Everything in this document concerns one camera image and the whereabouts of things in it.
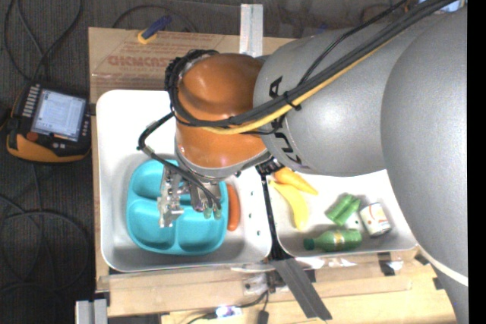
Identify brown cardboard board red print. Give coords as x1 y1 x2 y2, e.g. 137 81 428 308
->
87 26 301 278

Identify thin black rod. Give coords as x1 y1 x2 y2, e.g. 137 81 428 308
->
260 170 290 260

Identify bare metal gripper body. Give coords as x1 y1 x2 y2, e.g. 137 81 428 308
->
160 167 225 210

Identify white can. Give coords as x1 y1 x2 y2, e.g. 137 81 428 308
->
358 202 393 237

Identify green bottle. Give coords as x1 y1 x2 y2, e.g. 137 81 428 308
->
302 228 364 253

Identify orange sausage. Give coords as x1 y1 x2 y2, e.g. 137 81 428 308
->
226 184 241 232

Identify orange carrot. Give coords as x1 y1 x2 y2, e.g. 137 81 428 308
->
273 167 319 197

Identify blue divided plate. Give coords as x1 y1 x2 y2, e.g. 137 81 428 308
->
125 159 229 255

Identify white plastic tray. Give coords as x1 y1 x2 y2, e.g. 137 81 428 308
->
95 89 273 273
265 167 421 260

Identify green vegetable bundle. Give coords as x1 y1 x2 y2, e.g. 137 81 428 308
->
324 193 362 231

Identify black block with thin wires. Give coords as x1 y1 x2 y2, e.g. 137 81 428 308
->
257 158 281 175

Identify yellow banana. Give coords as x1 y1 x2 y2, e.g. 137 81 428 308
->
268 179 311 231

